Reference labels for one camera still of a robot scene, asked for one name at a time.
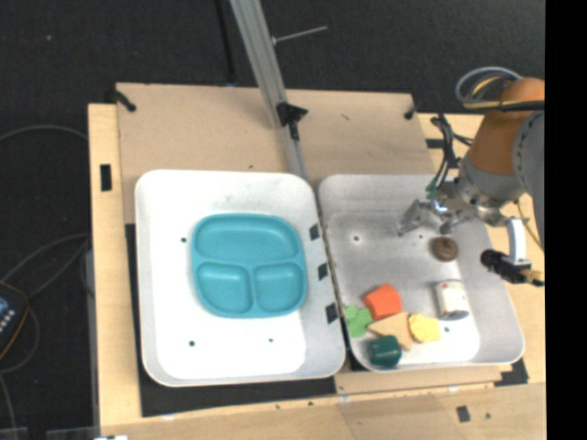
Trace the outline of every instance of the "red block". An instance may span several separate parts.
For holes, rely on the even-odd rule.
[[[377,290],[369,293],[363,298],[363,303],[371,310],[374,320],[402,311],[402,299],[391,283],[384,283]]]

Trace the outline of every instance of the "white cylinder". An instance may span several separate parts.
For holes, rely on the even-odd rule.
[[[439,319],[454,321],[471,313],[465,287],[460,280],[444,280],[436,286]]]

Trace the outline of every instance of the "blue plate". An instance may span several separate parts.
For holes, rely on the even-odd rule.
[[[304,302],[304,248],[285,220],[265,214],[215,214],[191,243],[195,288],[212,313],[235,318],[288,314]]]

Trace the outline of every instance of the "wooden table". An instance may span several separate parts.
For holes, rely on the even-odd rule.
[[[496,388],[504,367],[466,367],[395,373],[354,372],[335,377],[337,394],[285,402],[228,406],[142,417],[138,361],[127,265],[125,224],[133,223],[133,188],[157,168],[287,171],[281,132],[269,128],[260,92],[121,83],[117,89],[138,109],[90,104],[97,371],[103,435],[132,438],[542,438],[546,436],[545,294],[508,285],[526,338],[529,382]],[[300,125],[309,181],[340,173],[431,173],[441,152],[431,115],[404,113],[408,94],[288,91],[309,109]],[[472,137],[480,117],[449,115],[458,133]],[[464,154],[457,146],[457,154]],[[111,183],[104,182],[110,171]],[[531,199],[521,201],[532,216]],[[518,215],[516,209],[508,214]],[[504,230],[491,229],[507,251]],[[528,256],[544,270],[544,256],[528,239]],[[463,409],[471,416],[462,422]]]

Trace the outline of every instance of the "black electronic device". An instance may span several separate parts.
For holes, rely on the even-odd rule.
[[[27,296],[0,280],[0,359],[17,338],[27,314]]]

